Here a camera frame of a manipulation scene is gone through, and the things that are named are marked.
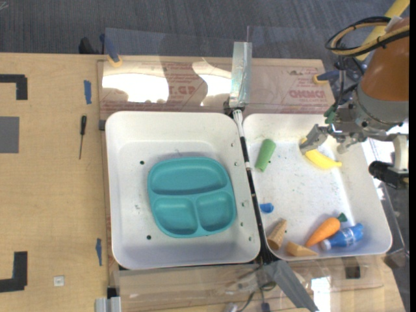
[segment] white plastic tray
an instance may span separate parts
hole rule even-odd
[[[330,170],[317,168],[298,147],[314,124],[324,125],[324,118],[310,114],[252,114],[243,123],[257,199],[274,205],[272,213],[262,213],[266,234],[279,220],[287,220],[283,246],[272,252],[287,261],[385,253],[392,243],[391,232],[361,144],[340,155],[336,141],[329,137],[319,150],[343,165]],[[276,149],[261,172],[254,165],[265,138],[272,139]],[[313,257],[293,257],[285,252],[287,241],[305,244],[323,220],[340,212],[348,218],[343,226],[359,222],[364,225],[363,240],[327,252],[314,246],[312,249],[319,255]]]
[[[259,232],[237,126],[224,114],[117,112],[105,125],[112,250],[128,269],[247,263],[260,250]],[[156,225],[147,193],[151,167],[166,159],[206,156],[228,172],[237,216],[227,230],[173,238]]]

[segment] dark gray floor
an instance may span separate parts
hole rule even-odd
[[[394,1],[0,0],[0,51],[78,53],[83,37],[99,49],[106,28],[244,40],[248,26],[271,27],[264,46],[254,51],[256,57],[322,59],[331,69],[336,59],[324,49],[325,41],[361,18],[384,14]],[[357,34],[355,44],[366,35]],[[194,53],[192,47],[182,50]],[[408,246],[408,191],[391,194]],[[395,272],[410,309],[409,263]]]

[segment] gray square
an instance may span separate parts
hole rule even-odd
[[[0,153],[19,152],[19,117],[0,116]]]

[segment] green cylinder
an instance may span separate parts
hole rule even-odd
[[[255,168],[260,169],[262,172],[266,170],[269,160],[272,158],[273,152],[276,149],[276,144],[267,138],[263,141],[260,147],[259,156],[255,162]]]

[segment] yellow banana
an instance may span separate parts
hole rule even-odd
[[[330,169],[334,167],[339,167],[343,165],[341,162],[337,162],[328,156],[325,156],[324,154],[320,153],[317,149],[309,150],[305,153],[305,156],[307,159],[309,159],[313,164],[319,166],[323,169]]]

